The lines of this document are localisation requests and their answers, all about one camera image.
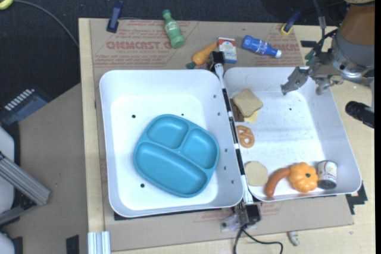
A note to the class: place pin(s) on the green bottle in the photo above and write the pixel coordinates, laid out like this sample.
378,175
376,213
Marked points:
174,31

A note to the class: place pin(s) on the blue bottle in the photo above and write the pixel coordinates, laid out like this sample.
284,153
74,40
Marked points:
257,45

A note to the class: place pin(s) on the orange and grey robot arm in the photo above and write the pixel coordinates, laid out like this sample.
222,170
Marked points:
357,20

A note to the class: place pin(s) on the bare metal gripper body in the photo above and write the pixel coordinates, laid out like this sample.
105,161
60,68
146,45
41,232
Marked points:
326,70

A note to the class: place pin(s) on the black cylinder on white bracket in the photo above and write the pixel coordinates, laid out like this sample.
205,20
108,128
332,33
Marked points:
358,111

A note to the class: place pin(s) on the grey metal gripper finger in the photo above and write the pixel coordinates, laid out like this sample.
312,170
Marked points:
296,78
323,87

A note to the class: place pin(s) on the orange pretzel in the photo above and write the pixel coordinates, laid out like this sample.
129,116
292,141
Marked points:
249,142

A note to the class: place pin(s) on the white and orange carton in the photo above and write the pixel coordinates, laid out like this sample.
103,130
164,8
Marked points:
227,49

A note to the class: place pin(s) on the round tan biscuit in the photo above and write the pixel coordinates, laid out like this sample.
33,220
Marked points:
256,174

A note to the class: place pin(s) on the yellow cheese slice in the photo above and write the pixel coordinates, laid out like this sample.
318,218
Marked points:
252,118

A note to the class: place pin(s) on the brown cardboard board red print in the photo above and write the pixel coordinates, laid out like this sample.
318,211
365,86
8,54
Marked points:
143,47

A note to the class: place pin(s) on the thin black and white rod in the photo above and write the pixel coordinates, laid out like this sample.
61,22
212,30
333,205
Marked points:
235,139

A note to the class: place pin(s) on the orange sausage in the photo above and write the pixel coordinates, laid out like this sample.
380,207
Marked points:
275,180

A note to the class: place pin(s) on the small white can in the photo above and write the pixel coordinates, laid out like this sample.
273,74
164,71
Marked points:
327,174

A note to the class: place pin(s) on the orange carrot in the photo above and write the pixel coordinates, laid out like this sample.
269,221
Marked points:
204,54

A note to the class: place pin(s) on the orange pumpkin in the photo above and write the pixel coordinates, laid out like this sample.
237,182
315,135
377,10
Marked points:
302,180

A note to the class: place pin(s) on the white plastic tray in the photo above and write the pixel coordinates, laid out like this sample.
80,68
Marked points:
125,139
291,134

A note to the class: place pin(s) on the blue divided plate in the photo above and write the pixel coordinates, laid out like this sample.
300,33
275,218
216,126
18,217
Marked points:
175,157

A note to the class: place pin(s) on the tan bread slice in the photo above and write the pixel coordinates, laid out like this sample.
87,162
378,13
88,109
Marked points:
247,101

